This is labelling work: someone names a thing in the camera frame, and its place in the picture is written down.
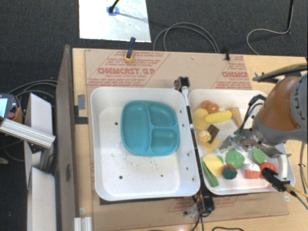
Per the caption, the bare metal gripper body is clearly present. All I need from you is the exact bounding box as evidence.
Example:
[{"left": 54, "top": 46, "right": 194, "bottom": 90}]
[{"left": 232, "top": 128, "right": 291, "bottom": 158}]

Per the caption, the yellow cheese slice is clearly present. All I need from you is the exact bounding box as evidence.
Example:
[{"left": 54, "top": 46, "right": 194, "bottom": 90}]
[{"left": 200, "top": 136, "right": 222, "bottom": 153}]

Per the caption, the green dotted fruit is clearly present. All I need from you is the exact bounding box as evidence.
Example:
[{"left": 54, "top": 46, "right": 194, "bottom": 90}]
[{"left": 251, "top": 147, "right": 268, "bottom": 166}]

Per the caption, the green pear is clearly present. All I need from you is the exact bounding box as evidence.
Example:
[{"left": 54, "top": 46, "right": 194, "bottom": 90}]
[{"left": 225, "top": 148, "right": 246, "bottom": 170}]

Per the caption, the brown chocolate bar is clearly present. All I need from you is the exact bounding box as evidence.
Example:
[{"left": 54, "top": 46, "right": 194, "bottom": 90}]
[{"left": 206, "top": 124, "right": 220, "bottom": 144}]

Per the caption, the pale yellow bread roll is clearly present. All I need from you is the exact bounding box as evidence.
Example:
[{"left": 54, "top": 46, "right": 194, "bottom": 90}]
[{"left": 197, "top": 129, "right": 212, "bottom": 143}]

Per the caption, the beige ice cream cone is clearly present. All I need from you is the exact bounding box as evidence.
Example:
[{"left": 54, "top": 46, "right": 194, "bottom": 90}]
[{"left": 228, "top": 106, "right": 244, "bottom": 128}]

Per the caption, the orange and white cupcake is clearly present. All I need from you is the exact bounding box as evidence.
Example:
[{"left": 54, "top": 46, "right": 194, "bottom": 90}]
[{"left": 244, "top": 163, "right": 261, "bottom": 180}]

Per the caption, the yellow corn cob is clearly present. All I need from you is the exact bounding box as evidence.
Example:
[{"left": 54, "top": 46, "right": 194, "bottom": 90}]
[{"left": 204, "top": 110, "right": 233, "bottom": 124}]

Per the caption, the red tomato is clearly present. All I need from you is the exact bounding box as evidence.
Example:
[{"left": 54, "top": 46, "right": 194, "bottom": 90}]
[{"left": 259, "top": 162, "right": 278, "bottom": 175}]

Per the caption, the yellow round crisp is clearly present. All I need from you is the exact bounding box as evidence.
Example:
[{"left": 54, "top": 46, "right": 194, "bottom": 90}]
[{"left": 192, "top": 108, "right": 209, "bottom": 131}]

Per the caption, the thin black and white rod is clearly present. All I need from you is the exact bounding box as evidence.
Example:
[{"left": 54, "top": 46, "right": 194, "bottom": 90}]
[{"left": 181, "top": 86, "right": 205, "bottom": 197}]

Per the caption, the white plastic tray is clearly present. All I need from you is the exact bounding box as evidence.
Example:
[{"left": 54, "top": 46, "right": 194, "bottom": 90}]
[
  {"left": 188, "top": 89, "right": 295, "bottom": 196},
  {"left": 90, "top": 86, "right": 201, "bottom": 202}
]

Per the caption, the brown cardboard board, red print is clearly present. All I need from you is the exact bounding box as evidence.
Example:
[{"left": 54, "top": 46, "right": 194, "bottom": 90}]
[{"left": 84, "top": 49, "right": 290, "bottom": 223}]

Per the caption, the blue divided plate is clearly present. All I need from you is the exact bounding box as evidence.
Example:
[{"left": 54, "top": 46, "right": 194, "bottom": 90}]
[{"left": 120, "top": 100, "right": 180, "bottom": 157}]

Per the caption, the black cylinder on white bracket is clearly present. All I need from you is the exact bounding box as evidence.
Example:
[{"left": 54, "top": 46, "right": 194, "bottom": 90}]
[{"left": 261, "top": 154, "right": 292, "bottom": 193}]

